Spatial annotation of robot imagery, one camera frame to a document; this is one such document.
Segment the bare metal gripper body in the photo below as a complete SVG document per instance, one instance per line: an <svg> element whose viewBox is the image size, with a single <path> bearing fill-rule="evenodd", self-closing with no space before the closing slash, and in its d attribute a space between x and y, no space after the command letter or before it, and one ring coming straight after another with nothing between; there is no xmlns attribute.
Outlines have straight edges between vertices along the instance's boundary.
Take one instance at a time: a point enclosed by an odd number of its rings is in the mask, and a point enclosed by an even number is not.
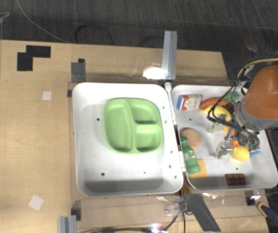
<svg viewBox="0 0 278 233"><path fill-rule="evenodd" d="M224 127L226 134L225 141L230 141L235 147L246 147L249 152L256 152L260 150L259 142L254 142L253 139L244 133L237 133L233 128Z"/></svg>

